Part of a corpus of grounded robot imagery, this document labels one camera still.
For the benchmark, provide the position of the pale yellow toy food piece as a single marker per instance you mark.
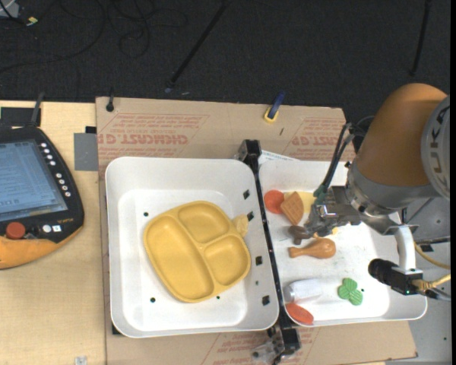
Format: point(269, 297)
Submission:
point(241, 224)

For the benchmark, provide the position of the dark brown toy food piece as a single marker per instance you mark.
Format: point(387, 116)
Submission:
point(298, 234)

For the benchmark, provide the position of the brown toy chicken drumstick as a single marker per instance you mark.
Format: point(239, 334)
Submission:
point(319, 248)

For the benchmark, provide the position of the thin black and white rod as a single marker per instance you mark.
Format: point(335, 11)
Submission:
point(268, 238)

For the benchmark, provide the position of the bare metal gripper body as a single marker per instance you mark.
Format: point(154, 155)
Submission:
point(344, 205)

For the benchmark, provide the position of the black cylinder on white bracket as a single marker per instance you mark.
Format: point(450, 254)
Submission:
point(391, 274)

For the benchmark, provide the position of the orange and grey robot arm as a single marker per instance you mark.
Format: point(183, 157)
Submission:
point(395, 143)

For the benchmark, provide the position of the orange red toy disc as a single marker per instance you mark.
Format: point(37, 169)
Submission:
point(299, 313)

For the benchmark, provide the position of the brown toy waffle biscuit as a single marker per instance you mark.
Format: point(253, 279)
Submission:
point(292, 208)

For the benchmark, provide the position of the brown cardboard board red print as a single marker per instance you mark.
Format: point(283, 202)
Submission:
point(156, 127)

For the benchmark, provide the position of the white plastic bottle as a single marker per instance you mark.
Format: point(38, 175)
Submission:
point(304, 290)

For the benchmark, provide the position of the pale yellow toy cheese slice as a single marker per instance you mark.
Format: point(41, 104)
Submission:
point(308, 200)

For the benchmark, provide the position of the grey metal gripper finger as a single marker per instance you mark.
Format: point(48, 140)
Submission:
point(312, 224)
point(328, 226)

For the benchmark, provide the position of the green toy leaf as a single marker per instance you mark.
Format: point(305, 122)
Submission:
point(350, 292)

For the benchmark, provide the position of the red toy tomato slice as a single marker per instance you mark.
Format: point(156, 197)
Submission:
point(272, 201)

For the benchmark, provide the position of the yellow divided plate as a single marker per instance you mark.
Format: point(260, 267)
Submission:
point(190, 257)

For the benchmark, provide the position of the white printed paper sheet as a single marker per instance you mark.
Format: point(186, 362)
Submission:
point(277, 157)

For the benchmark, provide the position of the white plastic tray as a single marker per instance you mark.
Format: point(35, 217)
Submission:
point(365, 257)
point(137, 310)

